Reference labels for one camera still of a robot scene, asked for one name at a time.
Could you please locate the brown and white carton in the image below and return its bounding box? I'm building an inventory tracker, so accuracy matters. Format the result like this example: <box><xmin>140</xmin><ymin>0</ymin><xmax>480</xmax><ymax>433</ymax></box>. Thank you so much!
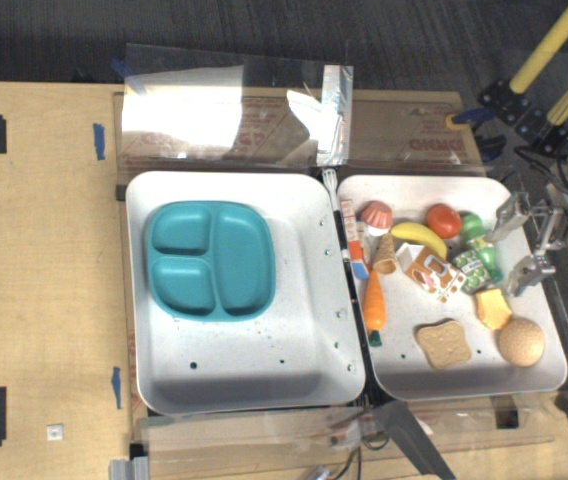
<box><xmin>394</xmin><ymin>242</ymin><xmax>468</xmax><ymax>305</ymax></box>

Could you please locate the green bottle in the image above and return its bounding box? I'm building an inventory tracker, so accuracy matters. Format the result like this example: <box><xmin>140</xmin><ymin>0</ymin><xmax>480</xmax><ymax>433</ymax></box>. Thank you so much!
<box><xmin>459</xmin><ymin>212</ymin><xmax>505</xmax><ymax>284</ymax></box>

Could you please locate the tan bread slice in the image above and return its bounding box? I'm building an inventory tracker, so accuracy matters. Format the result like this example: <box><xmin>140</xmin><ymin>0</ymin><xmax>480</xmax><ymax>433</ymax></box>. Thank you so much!
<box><xmin>414</xmin><ymin>318</ymin><xmax>473</xmax><ymax>371</ymax></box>

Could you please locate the orange white blue packet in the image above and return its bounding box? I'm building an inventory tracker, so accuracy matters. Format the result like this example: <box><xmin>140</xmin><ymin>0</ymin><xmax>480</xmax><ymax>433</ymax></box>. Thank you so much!
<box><xmin>339</xmin><ymin>198</ymin><xmax>371</xmax><ymax>282</ymax></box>

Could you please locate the tan round bun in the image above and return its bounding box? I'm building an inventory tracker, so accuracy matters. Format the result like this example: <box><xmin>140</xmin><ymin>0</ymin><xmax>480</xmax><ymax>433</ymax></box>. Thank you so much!
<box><xmin>497</xmin><ymin>316</ymin><xmax>546</xmax><ymax>368</ymax></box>

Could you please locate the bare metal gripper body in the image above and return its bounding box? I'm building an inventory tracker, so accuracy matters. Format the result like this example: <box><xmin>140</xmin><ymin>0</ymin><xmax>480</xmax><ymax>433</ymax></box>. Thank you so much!
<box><xmin>527</xmin><ymin>202</ymin><xmax>568</xmax><ymax>261</ymax></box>

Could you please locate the orange carrot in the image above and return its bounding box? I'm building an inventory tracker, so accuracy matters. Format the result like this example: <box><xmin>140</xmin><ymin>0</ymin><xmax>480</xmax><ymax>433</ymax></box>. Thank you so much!
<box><xmin>361</xmin><ymin>268</ymin><xmax>388</xmax><ymax>348</ymax></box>

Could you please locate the blue divided plate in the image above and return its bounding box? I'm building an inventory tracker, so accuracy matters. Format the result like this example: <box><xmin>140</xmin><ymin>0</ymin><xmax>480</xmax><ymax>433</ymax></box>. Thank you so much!
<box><xmin>144</xmin><ymin>199</ymin><xmax>277</xmax><ymax>324</ymax></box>

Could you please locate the tan ice cream cone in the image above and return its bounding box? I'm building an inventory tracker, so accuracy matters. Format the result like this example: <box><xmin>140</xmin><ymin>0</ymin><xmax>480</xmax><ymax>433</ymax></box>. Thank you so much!
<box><xmin>372</xmin><ymin>232</ymin><xmax>399</xmax><ymax>276</ymax></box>

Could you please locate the white plastic tray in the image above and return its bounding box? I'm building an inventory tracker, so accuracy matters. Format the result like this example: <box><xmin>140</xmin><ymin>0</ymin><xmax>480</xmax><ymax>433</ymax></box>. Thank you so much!
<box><xmin>124</xmin><ymin>169</ymin><xmax>367</xmax><ymax>416</ymax></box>
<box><xmin>336</xmin><ymin>173</ymin><xmax>568</xmax><ymax>403</ymax></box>

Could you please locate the green can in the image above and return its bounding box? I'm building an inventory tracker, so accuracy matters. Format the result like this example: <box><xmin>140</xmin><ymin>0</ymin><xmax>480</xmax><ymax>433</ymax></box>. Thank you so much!
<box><xmin>450</xmin><ymin>248</ymin><xmax>494</xmax><ymax>296</ymax></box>

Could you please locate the yellow banana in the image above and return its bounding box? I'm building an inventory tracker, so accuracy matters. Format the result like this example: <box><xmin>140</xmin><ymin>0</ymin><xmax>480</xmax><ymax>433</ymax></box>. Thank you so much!
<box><xmin>389</xmin><ymin>221</ymin><xmax>449</xmax><ymax>262</ymax></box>

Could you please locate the red tomato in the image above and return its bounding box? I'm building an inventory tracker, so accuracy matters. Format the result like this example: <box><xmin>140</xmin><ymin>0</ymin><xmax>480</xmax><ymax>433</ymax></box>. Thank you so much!
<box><xmin>424</xmin><ymin>202</ymin><xmax>463</xmax><ymax>240</ymax></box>

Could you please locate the yellow cheese wedge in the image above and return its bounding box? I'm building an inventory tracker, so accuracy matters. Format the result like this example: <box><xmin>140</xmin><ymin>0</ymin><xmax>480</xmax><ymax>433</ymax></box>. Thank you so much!
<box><xmin>474</xmin><ymin>287</ymin><xmax>514</xmax><ymax>332</ymax></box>

